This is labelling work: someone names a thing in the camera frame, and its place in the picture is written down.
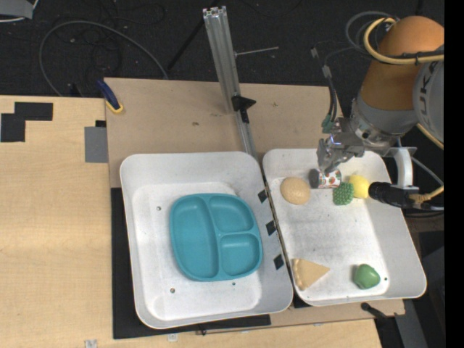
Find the small toy food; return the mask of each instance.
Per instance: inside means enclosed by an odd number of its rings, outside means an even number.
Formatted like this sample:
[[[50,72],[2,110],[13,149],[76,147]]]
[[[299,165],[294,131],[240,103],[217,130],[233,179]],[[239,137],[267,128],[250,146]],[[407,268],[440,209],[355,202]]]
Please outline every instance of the small toy food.
[[[361,264],[356,269],[353,281],[360,289],[370,289],[380,283],[380,276],[370,265]]]
[[[369,181],[361,175],[351,175],[349,182],[354,186],[354,196],[357,199],[367,199],[369,197]]]
[[[319,169],[311,169],[309,177],[312,189],[334,189],[341,183],[340,170],[323,173]]]
[[[355,188],[352,183],[341,182],[333,189],[333,203],[335,205],[348,205],[354,197]]]
[[[310,185],[301,178],[285,178],[281,184],[281,193],[291,204],[303,205],[310,199]]]
[[[302,291],[313,285],[314,282],[330,270],[330,268],[323,265],[298,258],[291,261],[291,268],[293,269],[295,283]]]

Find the white tray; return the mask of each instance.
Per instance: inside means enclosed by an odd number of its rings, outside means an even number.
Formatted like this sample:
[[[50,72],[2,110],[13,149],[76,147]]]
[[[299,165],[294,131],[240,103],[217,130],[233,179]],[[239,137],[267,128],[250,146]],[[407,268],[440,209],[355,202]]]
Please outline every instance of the white tray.
[[[243,152],[136,154],[120,168],[128,226],[136,311],[153,328],[172,328],[285,310],[293,299],[283,255],[257,162]],[[260,230],[263,257],[253,274],[229,281],[192,281],[175,262],[169,212],[188,194],[223,193],[251,207]]]
[[[426,277],[401,209],[371,198],[336,206],[331,189],[312,189],[309,202],[301,206],[282,197],[284,178],[296,176],[309,183],[309,171],[317,167],[315,149],[274,149],[263,160],[288,260],[303,258],[331,269],[304,291],[295,286],[299,297],[322,306],[422,295]],[[373,152],[339,169],[342,179],[358,174],[371,183],[391,182],[384,161]],[[362,290],[354,284],[354,270],[362,263],[378,271],[379,285]]]

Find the blue divided plate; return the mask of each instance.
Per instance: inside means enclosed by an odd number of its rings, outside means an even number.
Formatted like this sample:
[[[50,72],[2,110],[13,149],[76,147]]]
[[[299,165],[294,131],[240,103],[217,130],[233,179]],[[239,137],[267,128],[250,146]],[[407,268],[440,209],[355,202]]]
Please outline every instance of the blue divided plate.
[[[253,211],[230,194],[181,197],[171,207],[170,235],[179,268],[196,281],[244,277],[262,260]]]

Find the blue clamp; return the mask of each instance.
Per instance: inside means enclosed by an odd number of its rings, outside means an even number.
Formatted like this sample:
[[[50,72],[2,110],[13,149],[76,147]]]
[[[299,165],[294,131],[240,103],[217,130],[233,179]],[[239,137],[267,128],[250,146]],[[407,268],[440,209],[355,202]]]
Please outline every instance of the blue clamp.
[[[107,83],[105,83],[103,80],[97,80],[96,87],[103,94],[103,97],[106,99],[107,106],[110,110],[112,110],[114,113],[122,112],[124,109],[123,104],[117,100],[113,90],[111,90]]]

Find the black clip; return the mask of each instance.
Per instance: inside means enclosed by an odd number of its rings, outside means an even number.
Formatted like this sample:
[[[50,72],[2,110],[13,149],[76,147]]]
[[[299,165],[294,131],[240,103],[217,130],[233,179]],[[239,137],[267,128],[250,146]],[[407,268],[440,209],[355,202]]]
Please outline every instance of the black clip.
[[[418,51],[416,54],[415,54],[415,63],[414,65],[418,66],[420,65],[421,63],[419,62],[419,56],[422,54],[421,51]]]
[[[198,324],[198,331],[203,336],[205,336],[207,334],[206,328],[204,328],[204,326],[201,323]]]
[[[233,96],[232,97],[232,106],[235,112],[240,111],[241,120],[244,123],[249,124],[248,112],[249,109],[256,101],[253,99],[245,98],[244,96]]]
[[[383,320],[385,318],[388,318],[385,313],[383,313],[382,311],[380,310],[377,310],[376,308],[374,307],[371,307],[371,305],[369,303],[362,303],[361,304],[361,309],[366,311],[366,312],[369,312],[372,316],[374,317],[377,317],[378,319],[380,320]]]

